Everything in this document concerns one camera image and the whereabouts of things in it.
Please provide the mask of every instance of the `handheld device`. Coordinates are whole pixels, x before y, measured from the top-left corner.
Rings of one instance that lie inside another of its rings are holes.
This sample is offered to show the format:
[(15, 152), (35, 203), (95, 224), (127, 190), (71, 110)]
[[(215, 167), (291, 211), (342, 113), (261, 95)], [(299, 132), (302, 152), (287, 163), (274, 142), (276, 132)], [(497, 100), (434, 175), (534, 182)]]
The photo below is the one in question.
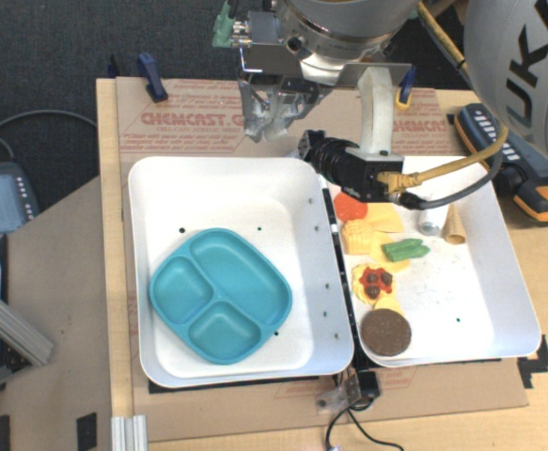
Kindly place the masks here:
[[(496, 138), (495, 118), (481, 103), (463, 107), (454, 124), (472, 152), (486, 148)], [(548, 223), (548, 159), (514, 131), (509, 131), (503, 146), (503, 162), (493, 186), (497, 195), (513, 197), (530, 217)]]
[(38, 201), (22, 168), (15, 162), (0, 163), (0, 236), (38, 214)]

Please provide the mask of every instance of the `black carpet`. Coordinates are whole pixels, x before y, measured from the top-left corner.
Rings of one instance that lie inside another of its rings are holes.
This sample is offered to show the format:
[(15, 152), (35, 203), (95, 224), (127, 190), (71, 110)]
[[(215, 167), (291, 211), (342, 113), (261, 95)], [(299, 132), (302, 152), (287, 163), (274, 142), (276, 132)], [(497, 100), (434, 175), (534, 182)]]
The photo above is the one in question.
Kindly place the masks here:
[[(0, 0), (0, 122), (55, 109), (96, 120), (95, 82), (113, 55), (123, 75), (151, 53), (164, 78), (234, 78), (236, 53), (211, 47), (224, 0)], [(262, 0), (242, 0), (241, 11)], [(440, 22), (457, 29), (448, 11)], [(386, 50), (417, 66), (418, 86), (466, 88), (417, 20)], [(0, 129), (31, 179), (42, 210), (99, 173), (96, 130), (80, 119), (29, 117)], [(0, 162), (8, 155), (0, 147)]]

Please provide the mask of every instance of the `cable connector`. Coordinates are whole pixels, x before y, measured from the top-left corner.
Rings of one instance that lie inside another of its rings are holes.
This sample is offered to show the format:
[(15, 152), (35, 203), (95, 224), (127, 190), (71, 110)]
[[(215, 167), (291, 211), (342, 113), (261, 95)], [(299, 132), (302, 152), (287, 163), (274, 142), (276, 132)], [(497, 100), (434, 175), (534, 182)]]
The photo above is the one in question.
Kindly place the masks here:
[(213, 25), (213, 39), (211, 42), (213, 47), (229, 48), (231, 46), (234, 19), (229, 18), (229, 11), (230, 5), (226, 1)]

